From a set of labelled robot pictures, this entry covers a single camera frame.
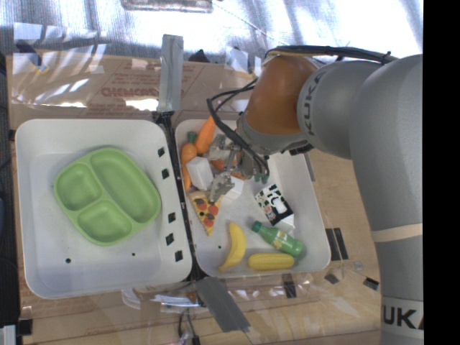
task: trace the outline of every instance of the bottle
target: bottle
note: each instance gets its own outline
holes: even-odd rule
[[[300,240],[292,238],[291,235],[276,227],[265,227],[259,221],[255,221],[252,225],[252,231],[262,235],[268,244],[293,257],[297,257],[303,249],[303,244]]]

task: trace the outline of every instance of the white block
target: white block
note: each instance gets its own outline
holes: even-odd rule
[[[208,190],[213,182],[213,172],[209,161],[204,157],[195,157],[186,164],[192,184],[199,190]]]
[[[230,199],[237,199],[243,193],[244,181],[234,176],[230,176],[231,182],[235,184],[235,186],[230,189],[227,194],[225,195],[227,198]]]

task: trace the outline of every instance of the corn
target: corn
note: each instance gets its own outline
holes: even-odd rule
[[[249,257],[248,265],[259,271],[282,270],[294,265],[294,257],[286,253],[255,253]]]

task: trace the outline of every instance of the toy pizza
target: toy pizza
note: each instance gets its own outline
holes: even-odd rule
[[[211,236],[221,207],[222,197],[216,202],[210,202],[208,192],[198,190],[188,194],[190,202],[208,236]]]

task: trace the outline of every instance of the white tray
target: white tray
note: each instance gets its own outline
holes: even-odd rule
[[[185,120],[178,124],[175,136],[178,149],[185,144],[187,132],[198,132],[204,120]],[[232,129],[235,121],[225,121]],[[254,221],[261,221],[265,226],[270,223],[254,199],[254,194],[263,189],[261,183],[254,179],[244,182],[243,193],[235,201],[225,198],[216,219],[212,236],[207,236],[196,216],[193,206],[187,199],[187,209],[191,223],[193,243],[201,269],[214,277],[251,277],[272,275],[273,273],[312,272],[322,270],[329,264],[331,250],[321,218],[316,195],[311,183],[310,174],[303,155],[291,156],[289,153],[276,154],[268,162],[270,179],[268,184],[276,183],[286,201],[294,212],[295,229],[290,233],[304,243],[305,249],[296,259],[296,263],[287,271],[255,271],[247,264],[249,255],[257,252],[277,252],[262,237],[251,230]],[[247,250],[243,261],[236,267],[219,272],[220,266],[230,249],[231,241],[228,225],[230,222],[240,225],[247,239]]]
[[[83,237],[60,208],[52,188],[62,168],[104,146],[128,153],[162,199],[155,221],[107,247]],[[18,128],[16,153],[25,278],[36,295],[62,298],[170,284],[188,276],[192,259],[180,200],[166,138],[156,124],[35,119]],[[169,174],[165,179],[163,170]]]

